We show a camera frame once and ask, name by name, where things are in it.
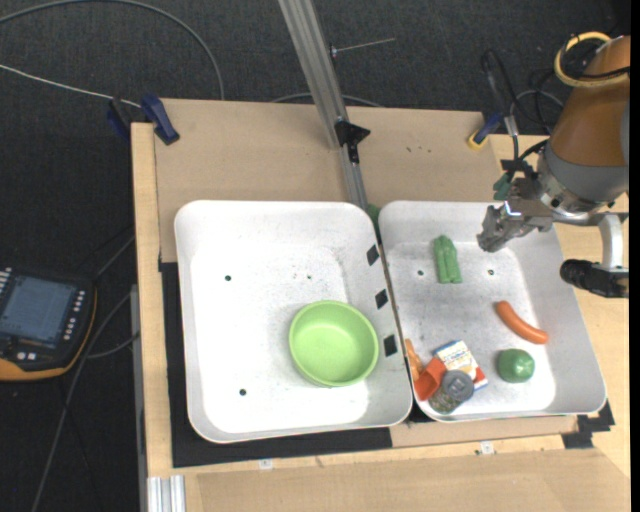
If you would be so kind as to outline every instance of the toy sausage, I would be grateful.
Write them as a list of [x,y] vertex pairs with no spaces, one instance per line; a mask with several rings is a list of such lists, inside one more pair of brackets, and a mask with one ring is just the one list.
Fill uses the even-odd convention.
[[515,332],[518,336],[524,338],[531,343],[542,345],[549,341],[549,335],[542,329],[537,329],[529,325],[511,307],[506,300],[501,300],[496,304],[496,313],[502,321]]

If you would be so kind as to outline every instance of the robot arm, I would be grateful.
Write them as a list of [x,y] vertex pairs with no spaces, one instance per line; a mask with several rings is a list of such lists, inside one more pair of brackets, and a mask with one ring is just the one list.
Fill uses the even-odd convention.
[[[579,41],[593,38],[605,42],[583,76],[567,76],[562,55]],[[524,176],[510,180],[501,207],[489,206],[478,235],[480,247],[495,252],[512,238],[535,229],[548,231],[553,222],[598,225],[604,246],[602,263],[570,260],[561,276],[605,297],[629,296],[619,229],[626,215],[599,211],[629,190],[630,50],[630,37],[609,40],[603,34],[588,33],[571,39],[558,52],[556,74],[575,89],[540,150],[536,172],[522,157],[516,161]]]

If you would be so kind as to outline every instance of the green plastic bowl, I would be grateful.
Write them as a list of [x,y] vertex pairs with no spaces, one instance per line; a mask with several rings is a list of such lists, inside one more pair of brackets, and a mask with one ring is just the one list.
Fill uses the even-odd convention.
[[302,308],[289,329],[293,361],[320,386],[349,386],[365,379],[378,362],[378,336],[371,322],[344,302],[324,300]]

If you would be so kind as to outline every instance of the black floor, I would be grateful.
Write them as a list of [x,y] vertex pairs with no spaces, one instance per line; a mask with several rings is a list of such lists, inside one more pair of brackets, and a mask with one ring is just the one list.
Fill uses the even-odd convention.
[[[0,2],[0,65],[138,102],[219,98],[215,68],[175,20],[140,4],[85,1],[10,18],[38,5]],[[496,104],[480,66],[493,49],[519,94],[544,76],[571,35],[630,33],[630,0],[316,1],[339,53],[347,95],[385,106],[481,111]],[[276,0],[149,0],[195,30],[210,47],[225,98],[271,101],[307,90]],[[545,92],[561,101],[555,79]],[[557,109],[523,99],[523,133],[545,133]],[[106,122],[107,100],[0,68],[0,265],[91,273],[132,235],[128,145]],[[98,323],[136,282],[130,246],[99,278]],[[95,350],[131,332],[125,305]],[[0,512],[30,510],[64,396],[74,378],[0,383]],[[138,509],[132,357],[127,349],[87,361],[69,408],[41,511]]]

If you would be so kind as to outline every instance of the white tray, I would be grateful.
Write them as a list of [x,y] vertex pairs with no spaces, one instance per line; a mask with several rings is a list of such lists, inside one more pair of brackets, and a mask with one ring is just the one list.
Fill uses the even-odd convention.
[[[487,253],[478,246],[487,204],[399,201],[380,213],[380,231],[400,330],[423,362],[445,343],[462,339],[489,384],[450,415],[418,401],[431,418],[461,421],[513,416],[586,414],[606,399],[602,375],[573,288],[559,277],[563,262],[557,236],[530,233]],[[463,282],[440,284],[433,241],[454,243]],[[527,322],[549,333],[546,345],[514,334],[494,303],[507,300]],[[532,379],[509,384],[496,359],[507,348],[527,350],[536,362]]]
[[[195,201],[178,212],[175,232],[187,408],[202,437],[237,442],[406,418],[411,384],[391,301],[378,308],[376,296],[389,294],[363,211],[345,203]],[[380,358],[361,383],[317,387],[293,365],[289,325],[323,299],[352,304],[376,329]]]

